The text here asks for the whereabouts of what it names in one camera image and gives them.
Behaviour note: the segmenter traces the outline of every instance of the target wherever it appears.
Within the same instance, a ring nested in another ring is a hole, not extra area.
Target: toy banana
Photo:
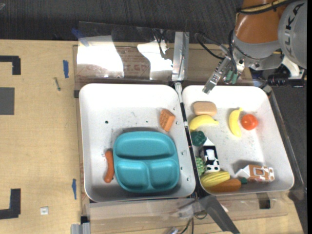
[[[241,111],[243,111],[242,108],[235,109],[230,113],[230,117],[229,117],[230,130],[237,137],[242,136],[242,132],[241,132],[239,125],[238,125],[238,118],[239,118],[239,114]]]
[[[204,188],[210,188],[215,185],[218,185],[224,181],[229,180],[230,174],[226,171],[219,171],[216,173],[207,173],[203,174],[200,177],[200,182]]]
[[[190,131],[195,131],[198,127],[204,124],[219,124],[219,121],[214,120],[210,115],[199,115],[191,120],[189,124]]]

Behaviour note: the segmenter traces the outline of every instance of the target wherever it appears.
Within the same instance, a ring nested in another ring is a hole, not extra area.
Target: dark background
[[[0,39],[77,40],[79,21],[206,32],[227,43],[243,0],[0,0]],[[307,233],[307,86],[275,87],[285,127],[304,181],[296,201]]]

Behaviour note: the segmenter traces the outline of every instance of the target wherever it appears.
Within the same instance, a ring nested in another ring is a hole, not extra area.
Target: toy sausage
[[[106,175],[104,177],[104,181],[106,183],[110,183],[113,179],[114,174],[115,174],[113,152],[111,150],[106,151],[105,157],[107,160],[107,172],[106,172]]]

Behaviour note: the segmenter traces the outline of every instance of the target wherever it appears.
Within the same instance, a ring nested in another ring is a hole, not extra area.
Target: teal plate
[[[132,193],[164,192],[176,186],[179,161],[173,140],[160,132],[128,132],[114,143],[119,185]]]

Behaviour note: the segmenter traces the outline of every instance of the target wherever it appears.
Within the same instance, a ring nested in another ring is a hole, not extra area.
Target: white tray
[[[183,90],[185,112],[190,122],[195,117],[194,102],[211,101],[216,104],[217,114],[213,118],[219,121],[219,125],[201,126],[198,130],[215,144],[221,169],[228,171],[231,177],[248,164],[274,169],[273,182],[248,183],[230,194],[289,190],[294,184],[294,176],[266,93],[251,86],[216,86],[209,94],[202,92],[202,89],[203,86],[196,85]],[[259,121],[259,125],[251,131],[243,129],[239,121],[241,138],[234,136],[228,126],[230,112],[238,107],[243,109],[241,117],[251,113]],[[193,148],[198,156],[198,148]]]
[[[184,130],[177,93],[166,85],[88,84],[79,93],[84,186],[96,202],[189,196],[195,189],[195,176]],[[167,133],[159,125],[162,109],[175,114]],[[178,184],[155,195],[134,194],[122,189],[116,178],[105,183],[107,165],[104,153],[115,139],[127,131],[158,131],[175,142],[180,164]]]

